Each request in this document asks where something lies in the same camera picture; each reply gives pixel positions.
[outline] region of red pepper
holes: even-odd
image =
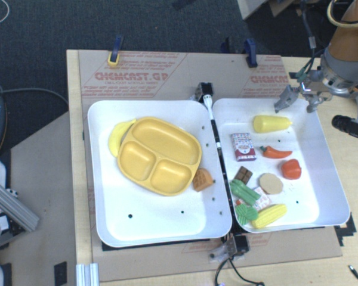
[[[286,179],[298,179],[301,177],[301,166],[298,160],[290,159],[281,165],[282,175]]]
[[[266,147],[262,146],[260,148],[263,151],[263,156],[267,158],[282,159],[292,154],[291,150],[288,151],[275,150],[271,146],[266,146]]]

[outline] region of toy tomato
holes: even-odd
[[[282,175],[286,179],[298,179],[301,177],[301,166],[298,160],[290,159],[281,165]]]

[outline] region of blue clamp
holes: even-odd
[[[248,38],[244,42],[244,51],[248,54],[246,57],[246,62],[248,63],[249,68],[256,68],[256,43],[253,38]]]
[[[115,43],[113,51],[110,52],[109,57],[107,59],[107,64],[111,68],[115,68],[118,65],[119,62],[119,50],[122,47],[122,42],[124,41],[124,37],[122,35],[117,35],[115,37]]]

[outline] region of yellow cylinder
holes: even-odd
[[[255,116],[253,127],[256,132],[272,132],[287,129],[292,122],[287,117]]]

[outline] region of yellow corn cob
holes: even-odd
[[[273,206],[264,208],[258,212],[257,219],[251,221],[252,226],[256,229],[261,229],[284,216],[286,211],[287,208],[285,204],[274,204]]]

